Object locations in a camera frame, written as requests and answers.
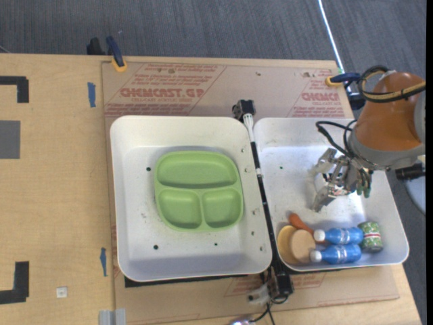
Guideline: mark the green divided plate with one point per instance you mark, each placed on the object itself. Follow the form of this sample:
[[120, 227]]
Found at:
[[198, 190]]

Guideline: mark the orange carrot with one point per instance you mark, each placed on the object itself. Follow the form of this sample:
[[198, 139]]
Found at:
[[297, 221]]

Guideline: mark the small white square pad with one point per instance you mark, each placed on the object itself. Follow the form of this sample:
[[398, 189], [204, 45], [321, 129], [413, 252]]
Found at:
[[61, 292]]

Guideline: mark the brown cardboard board red print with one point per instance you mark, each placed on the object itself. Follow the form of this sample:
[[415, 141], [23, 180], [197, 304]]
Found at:
[[216, 80]]

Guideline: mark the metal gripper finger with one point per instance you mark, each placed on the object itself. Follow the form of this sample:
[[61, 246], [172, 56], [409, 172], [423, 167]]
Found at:
[[323, 198], [326, 159]]

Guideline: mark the green and red can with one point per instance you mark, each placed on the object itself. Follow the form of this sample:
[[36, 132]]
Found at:
[[370, 236]]

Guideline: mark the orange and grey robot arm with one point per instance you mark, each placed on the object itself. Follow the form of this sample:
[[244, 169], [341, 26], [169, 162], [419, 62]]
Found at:
[[385, 120]]

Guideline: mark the thin black and white rod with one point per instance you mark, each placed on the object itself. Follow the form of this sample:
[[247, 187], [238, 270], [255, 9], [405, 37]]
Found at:
[[260, 174]]

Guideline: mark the white plastic tray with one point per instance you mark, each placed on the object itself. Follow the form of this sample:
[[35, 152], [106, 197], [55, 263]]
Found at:
[[189, 249], [291, 181]]

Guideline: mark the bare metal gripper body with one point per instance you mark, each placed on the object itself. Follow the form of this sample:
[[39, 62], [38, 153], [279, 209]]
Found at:
[[352, 174]]

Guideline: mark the blue plastic bottle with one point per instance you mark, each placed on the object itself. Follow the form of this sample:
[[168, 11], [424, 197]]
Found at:
[[341, 235], [338, 254]]

